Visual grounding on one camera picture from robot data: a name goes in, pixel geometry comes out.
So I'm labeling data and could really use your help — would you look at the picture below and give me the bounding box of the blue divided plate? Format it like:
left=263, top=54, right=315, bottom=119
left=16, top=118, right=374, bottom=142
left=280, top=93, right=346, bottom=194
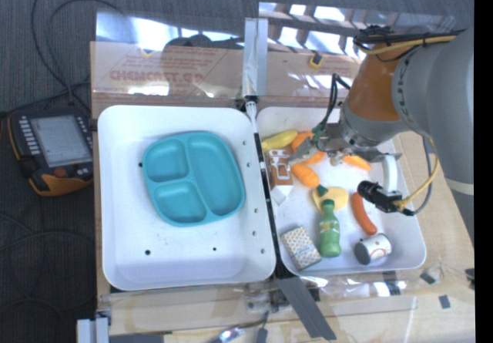
left=141, top=130, right=247, bottom=227

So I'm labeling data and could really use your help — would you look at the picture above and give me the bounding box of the yellow fruit with green stem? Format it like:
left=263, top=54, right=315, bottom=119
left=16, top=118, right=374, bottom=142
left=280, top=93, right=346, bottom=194
left=311, top=183, right=350, bottom=214

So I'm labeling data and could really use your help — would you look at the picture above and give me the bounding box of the brown and white carton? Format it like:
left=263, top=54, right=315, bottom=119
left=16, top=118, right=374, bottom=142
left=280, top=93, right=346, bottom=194
left=265, top=147, right=297, bottom=206

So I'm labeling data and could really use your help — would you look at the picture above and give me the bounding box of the orange carrot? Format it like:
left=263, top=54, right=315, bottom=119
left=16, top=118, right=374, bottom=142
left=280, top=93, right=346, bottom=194
left=290, top=131, right=315, bottom=152
left=303, top=150, right=327, bottom=166
left=290, top=162, right=321, bottom=190
left=342, top=154, right=372, bottom=173

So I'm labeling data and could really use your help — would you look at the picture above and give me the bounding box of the white can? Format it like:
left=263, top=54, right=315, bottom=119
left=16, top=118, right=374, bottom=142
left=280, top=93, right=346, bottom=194
left=353, top=232, right=393, bottom=267

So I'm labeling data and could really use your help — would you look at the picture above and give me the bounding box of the orange sausage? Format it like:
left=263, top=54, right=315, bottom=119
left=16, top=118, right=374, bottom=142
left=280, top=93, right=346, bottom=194
left=350, top=191, right=379, bottom=237

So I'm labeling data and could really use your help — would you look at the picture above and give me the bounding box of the black cylinder on white bracket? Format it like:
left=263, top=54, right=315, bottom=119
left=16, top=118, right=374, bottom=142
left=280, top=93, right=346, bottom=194
left=356, top=154, right=404, bottom=214

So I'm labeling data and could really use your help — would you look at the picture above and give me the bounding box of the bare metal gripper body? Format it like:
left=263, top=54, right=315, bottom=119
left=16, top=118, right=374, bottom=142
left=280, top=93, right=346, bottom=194
left=316, top=126, right=381, bottom=160

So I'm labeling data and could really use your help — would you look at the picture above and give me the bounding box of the brown cardboard board red print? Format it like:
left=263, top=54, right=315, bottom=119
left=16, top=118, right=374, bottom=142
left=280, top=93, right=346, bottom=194
left=89, top=40, right=475, bottom=337

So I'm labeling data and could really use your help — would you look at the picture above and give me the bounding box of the white plastic tray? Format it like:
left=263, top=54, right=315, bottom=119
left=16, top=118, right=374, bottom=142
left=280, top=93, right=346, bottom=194
left=96, top=104, right=277, bottom=291
left=256, top=106, right=428, bottom=277

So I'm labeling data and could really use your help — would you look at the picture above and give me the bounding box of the green bottle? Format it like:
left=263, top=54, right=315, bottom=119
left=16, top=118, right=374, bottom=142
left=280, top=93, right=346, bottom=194
left=317, top=198, right=343, bottom=259

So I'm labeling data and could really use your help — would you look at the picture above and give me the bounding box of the white and yellow patterned carton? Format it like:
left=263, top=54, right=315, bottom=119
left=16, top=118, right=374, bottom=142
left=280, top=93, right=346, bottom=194
left=279, top=225, right=323, bottom=272

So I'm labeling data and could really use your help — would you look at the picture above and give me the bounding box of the yellow banana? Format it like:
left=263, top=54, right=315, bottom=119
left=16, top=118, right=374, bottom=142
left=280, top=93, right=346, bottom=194
left=260, top=129, right=300, bottom=154

